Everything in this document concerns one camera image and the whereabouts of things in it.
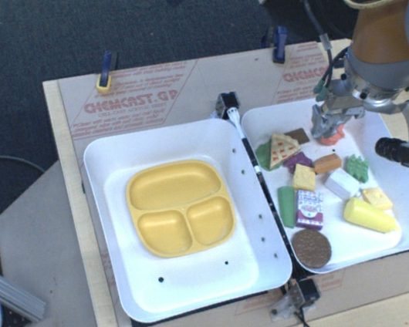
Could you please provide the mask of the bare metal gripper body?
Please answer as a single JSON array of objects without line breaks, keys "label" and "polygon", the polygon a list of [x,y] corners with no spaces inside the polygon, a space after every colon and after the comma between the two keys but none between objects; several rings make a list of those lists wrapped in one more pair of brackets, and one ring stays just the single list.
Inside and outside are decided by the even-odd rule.
[{"label": "bare metal gripper body", "polygon": [[366,111],[392,113],[397,96],[397,89],[380,88],[359,76],[333,79],[321,107],[326,119],[331,113],[344,113],[348,121],[361,118]]}]

